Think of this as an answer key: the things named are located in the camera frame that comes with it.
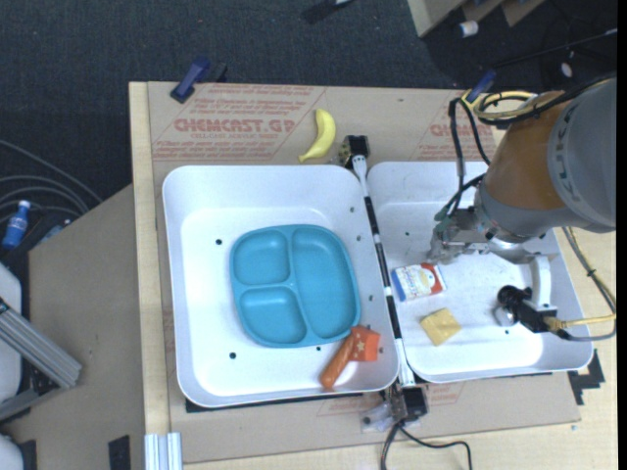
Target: black bracket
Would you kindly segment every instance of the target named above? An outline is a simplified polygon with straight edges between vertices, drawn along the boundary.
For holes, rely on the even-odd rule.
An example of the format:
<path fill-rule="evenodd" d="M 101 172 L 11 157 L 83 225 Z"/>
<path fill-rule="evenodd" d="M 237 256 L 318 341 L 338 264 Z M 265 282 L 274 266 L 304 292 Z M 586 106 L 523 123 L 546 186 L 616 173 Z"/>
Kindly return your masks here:
<path fill-rule="evenodd" d="M 595 350 L 592 360 L 588 364 L 588 374 L 579 374 L 578 371 L 568 371 L 568 378 L 570 379 L 570 386 L 577 400 L 577 405 L 583 405 L 583 391 L 592 388 L 600 388 L 601 383 L 605 382 L 597 351 Z"/>

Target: yellow banana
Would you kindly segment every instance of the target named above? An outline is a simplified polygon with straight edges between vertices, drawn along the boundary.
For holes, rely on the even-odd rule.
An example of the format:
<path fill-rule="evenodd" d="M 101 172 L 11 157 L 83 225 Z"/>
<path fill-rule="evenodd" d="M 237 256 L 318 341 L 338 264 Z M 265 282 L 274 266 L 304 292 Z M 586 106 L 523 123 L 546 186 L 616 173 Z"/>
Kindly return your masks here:
<path fill-rule="evenodd" d="M 307 159 L 324 157 L 335 141 L 335 120 L 327 110 L 318 108 L 315 111 L 317 136 L 312 146 L 298 160 L 302 164 Z"/>

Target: white tray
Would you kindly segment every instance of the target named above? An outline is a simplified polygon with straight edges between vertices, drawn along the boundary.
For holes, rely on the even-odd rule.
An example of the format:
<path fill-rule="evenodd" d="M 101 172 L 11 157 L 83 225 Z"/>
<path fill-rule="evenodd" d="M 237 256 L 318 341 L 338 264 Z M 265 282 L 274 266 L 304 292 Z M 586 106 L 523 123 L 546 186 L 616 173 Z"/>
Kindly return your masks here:
<path fill-rule="evenodd" d="M 468 163 L 468 179 L 485 171 Z M 454 163 L 382 163 L 368 174 L 388 268 L 425 260 L 435 213 L 458 187 Z M 473 191 L 464 195 L 463 207 Z M 551 261 L 551 301 L 561 319 L 581 318 L 582 310 L 553 232 L 525 244 L 528 251 L 556 255 Z M 409 302 L 396 298 L 397 311 L 411 369 L 436 383 L 519 374 L 546 373 L 584 367 L 592 358 L 591 343 L 566 342 L 553 334 L 534 334 L 516 324 L 502 327 L 494 317 L 496 296 L 504 285 L 530 287 L 528 265 L 514 265 L 496 255 L 462 255 L 440 265 L 447 290 Z M 435 347 L 420 319 L 448 308 L 461 331 Z M 589 336 L 587 327 L 579 328 Z"/>
<path fill-rule="evenodd" d="M 164 182 L 176 369 L 205 407 L 380 391 L 398 357 L 359 182 L 336 165 L 183 166 Z M 374 362 L 350 362 L 333 391 L 318 376 L 340 342 L 273 349 L 241 325 L 229 282 L 231 246 L 269 226 L 313 224 L 344 243 L 362 302 L 361 325 L 381 334 Z"/>

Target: blue plate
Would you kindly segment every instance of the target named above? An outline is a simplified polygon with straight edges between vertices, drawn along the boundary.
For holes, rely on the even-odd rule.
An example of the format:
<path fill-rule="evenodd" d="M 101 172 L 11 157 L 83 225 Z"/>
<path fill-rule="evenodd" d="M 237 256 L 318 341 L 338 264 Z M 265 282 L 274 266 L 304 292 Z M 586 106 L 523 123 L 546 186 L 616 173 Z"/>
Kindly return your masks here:
<path fill-rule="evenodd" d="M 360 321 L 351 260 L 320 226 L 272 226 L 246 233 L 230 252 L 230 279 L 246 332 L 267 347 L 322 345 Z"/>

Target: black floor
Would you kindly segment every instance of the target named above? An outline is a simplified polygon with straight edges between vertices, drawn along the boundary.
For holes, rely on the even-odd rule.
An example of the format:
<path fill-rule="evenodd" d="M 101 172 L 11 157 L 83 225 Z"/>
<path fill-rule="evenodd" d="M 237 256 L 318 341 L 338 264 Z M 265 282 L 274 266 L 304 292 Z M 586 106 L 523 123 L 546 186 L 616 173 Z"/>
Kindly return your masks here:
<path fill-rule="evenodd" d="M 198 55 L 225 62 L 236 83 L 466 88 L 501 61 L 617 27 L 617 0 L 549 0 L 515 27 L 497 10 L 465 39 L 453 33 L 455 11 L 420 39 L 407 0 L 356 0 L 326 15 L 321 1 L 0 0 L 0 141 L 106 199 L 130 183 L 127 84 L 180 80 Z M 616 35 L 565 54 L 499 68 L 495 88 L 559 88 L 615 70 Z M 572 80 L 557 74 L 566 58 Z M 20 175 L 64 179 L 0 145 L 0 220 L 28 198 L 16 190 L 45 185 L 6 179 Z"/>

